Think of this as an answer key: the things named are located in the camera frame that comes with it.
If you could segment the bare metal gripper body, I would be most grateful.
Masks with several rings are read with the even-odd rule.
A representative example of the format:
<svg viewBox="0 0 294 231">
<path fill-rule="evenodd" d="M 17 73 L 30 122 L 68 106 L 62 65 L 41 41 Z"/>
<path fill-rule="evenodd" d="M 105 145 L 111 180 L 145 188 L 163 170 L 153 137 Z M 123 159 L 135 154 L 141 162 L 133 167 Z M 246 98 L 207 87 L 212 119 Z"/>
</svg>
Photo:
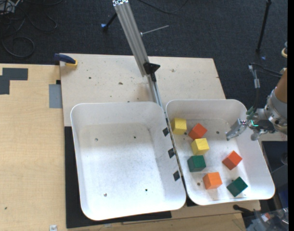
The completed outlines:
<svg viewBox="0 0 294 231">
<path fill-rule="evenodd" d="M 271 109 L 256 109 L 247 111 L 248 126 L 259 132 L 281 132 L 287 134 L 287 119 Z"/>
</svg>

